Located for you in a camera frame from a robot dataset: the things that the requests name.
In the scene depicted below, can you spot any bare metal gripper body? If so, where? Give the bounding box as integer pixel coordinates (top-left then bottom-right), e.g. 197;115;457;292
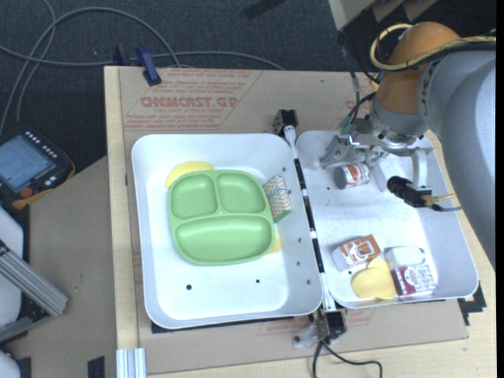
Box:
341;117;425;158

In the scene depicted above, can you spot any orange and white small can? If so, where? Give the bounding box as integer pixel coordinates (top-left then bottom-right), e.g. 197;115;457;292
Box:
332;162;372;191

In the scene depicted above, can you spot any white plastic tray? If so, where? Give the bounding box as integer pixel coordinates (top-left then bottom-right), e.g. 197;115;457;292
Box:
131;133;325;330
295;129;480;310

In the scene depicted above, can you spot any thin black and white rod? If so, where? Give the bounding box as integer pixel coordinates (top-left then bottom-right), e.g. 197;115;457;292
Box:
283;125;336;311

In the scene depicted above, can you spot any orange patterned carton green side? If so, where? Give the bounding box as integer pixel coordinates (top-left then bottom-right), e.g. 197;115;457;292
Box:
262;175;294;224

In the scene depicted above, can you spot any orange and white carton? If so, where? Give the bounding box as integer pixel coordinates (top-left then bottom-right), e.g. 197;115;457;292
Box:
330;234;384;272

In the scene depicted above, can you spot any brown cardboard board red print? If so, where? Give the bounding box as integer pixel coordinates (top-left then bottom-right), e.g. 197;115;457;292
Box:
117;67;471;376

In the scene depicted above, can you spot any red and white packet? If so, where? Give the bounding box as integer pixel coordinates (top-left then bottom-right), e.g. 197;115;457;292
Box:
390;262;439;297

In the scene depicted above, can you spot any green divided plate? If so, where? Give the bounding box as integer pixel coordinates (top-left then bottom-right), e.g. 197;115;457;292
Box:
167;169;277;267

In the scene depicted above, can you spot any black cylinder on white bracket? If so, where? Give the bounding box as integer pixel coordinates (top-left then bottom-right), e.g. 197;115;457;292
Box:
386;147;435;209

